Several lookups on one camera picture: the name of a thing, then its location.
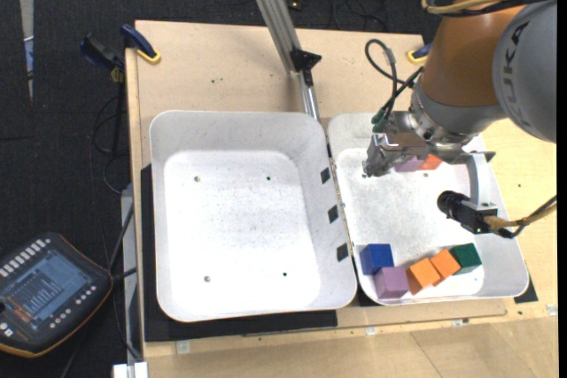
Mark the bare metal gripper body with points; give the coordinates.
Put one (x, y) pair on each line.
(409, 137)

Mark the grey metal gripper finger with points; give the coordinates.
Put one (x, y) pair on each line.
(392, 161)
(373, 164)

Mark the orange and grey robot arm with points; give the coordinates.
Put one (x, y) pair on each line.
(469, 57)

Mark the purple cube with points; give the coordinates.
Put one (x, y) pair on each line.
(392, 282)
(409, 164)

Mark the orange cube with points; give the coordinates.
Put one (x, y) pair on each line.
(430, 163)
(445, 263)
(423, 274)

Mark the white plastic tray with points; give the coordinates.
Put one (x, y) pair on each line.
(239, 217)
(398, 208)

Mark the blue cube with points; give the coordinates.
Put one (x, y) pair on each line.
(376, 257)

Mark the green cube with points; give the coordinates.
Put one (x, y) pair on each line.
(466, 257)

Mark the pale wood board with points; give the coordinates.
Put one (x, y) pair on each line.
(230, 75)

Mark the black cylinder on white bracket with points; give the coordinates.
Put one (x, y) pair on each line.
(465, 210)

